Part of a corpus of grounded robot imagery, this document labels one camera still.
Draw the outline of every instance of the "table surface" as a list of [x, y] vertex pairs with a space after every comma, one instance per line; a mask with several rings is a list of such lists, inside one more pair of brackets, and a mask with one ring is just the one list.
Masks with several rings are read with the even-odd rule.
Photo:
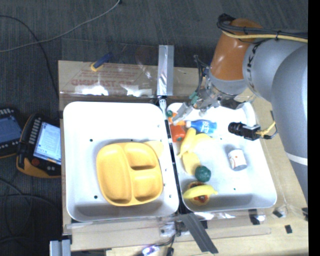
[[[59, 87], [60, 89], [67, 84], [79, 72], [83, 62], [79, 61], [59, 61]], [[183, 93], [192, 93], [195, 85], [198, 84], [198, 71], [195, 68], [174, 68], [174, 74], [178, 77], [179, 84], [184, 84], [181, 90]], [[60, 110], [62, 111], [66, 104], [71, 101], [79, 100], [76, 97], [67, 97], [66, 94], [60, 94]], [[253, 107], [257, 115], [257, 122], [262, 128], [268, 127], [272, 118], [270, 115], [271, 104], [263, 99], [256, 98]], [[61, 134], [62, 155], [63, 148], [63, 132]], [[264, 150], [270, 172], [275, 183], [278, 194], [278, 204], [285, 209], [286, 216], [276, 217], [273, 214], [266, 216], [265, 223], [258, 229], [248, 230], [243, 235], [241, 226], [234, 226], [229, 229], [223, 227], [217, 228], [214, 232], [212, 241], [221, 256], [279, 256], [294, 255], [305, 256], [309, 254], [309, 225], [304, 219], [301, 208], [307, 207], [299, 182], [287, 159], [280, 137], [277, 135], [271, 140], [263, 140], [261, 142]], [[66, 175], [64, 163], [62, 163], [62, 204], [63, 204], [63, 225], [71, 223], [71, 217], [66, 209]], [[291, 232], [287, 232], [286, 226], [291, 228]], [[142, 237], [152, 236], [155, 230], [150, 233], [138, 233], [138, 230], [132, 230], [133, 236]], [[134, 256], [141, 252], [147, 245], [139, 243], [122, 242], [121, 232], [115, 236], [114, 232], [110, 232], [108, 228], [102, 228], [100, 232], [72, 232], [71, 251], [87, 251], [94, 249], [109, 248], [106, 251], [107, 256]], [[195, 256], [210, 255], [207, 252], [201, 252], [191, 235], [176, 237], [174, 244], [175, 256]], [[160, 250], [154, 253], [155, 256], [166, 255], [167, 246], [160, 247]]]

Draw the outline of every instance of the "white stripe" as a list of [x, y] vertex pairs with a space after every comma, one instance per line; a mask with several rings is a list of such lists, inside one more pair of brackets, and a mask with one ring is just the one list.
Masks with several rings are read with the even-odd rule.
[[294, 154], [289, 154], [287, 152], [286, 153], [286, 156], [291, 160], [291, 161], [294, 161], [298, 164], [301, 164], [301, 165], [305, 165], [305, 166], [308, 166], [308, 158], [303, 158], [303, 157], [300, 157], [300, 156], [297, 156], [297, 155], [294, 155]]

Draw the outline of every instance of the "water bottle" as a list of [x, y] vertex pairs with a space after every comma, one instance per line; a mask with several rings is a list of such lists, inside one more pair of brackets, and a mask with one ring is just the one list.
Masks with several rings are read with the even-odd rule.
[[209, 120], [185, 121], [185, 127], [192, 127], [199, 133], [213, 134], [215, 129], [217, 129], [217, 123]]

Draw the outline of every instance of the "can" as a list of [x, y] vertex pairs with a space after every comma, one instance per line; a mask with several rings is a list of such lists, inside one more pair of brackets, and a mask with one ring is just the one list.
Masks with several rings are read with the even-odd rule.
[[245, 155], [241, 149], [237, 148], [237, 149], [231, 150], [228, 153], [228, 158], [229, 158], [229, 161], [231, 164], [231, 168], [234, 171], [241, 171], [241, 170], [247, 168], [247, 162], [245, 159]]

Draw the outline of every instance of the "yellow plate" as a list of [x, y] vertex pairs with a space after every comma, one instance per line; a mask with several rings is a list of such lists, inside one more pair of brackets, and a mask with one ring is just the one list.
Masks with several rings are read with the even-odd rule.
[[157, 155], [145, 143], [104, 146], [97, 154], [96, 170], [104, 198], [115, 206], [145, 204], [158, 198], [163, 190]]

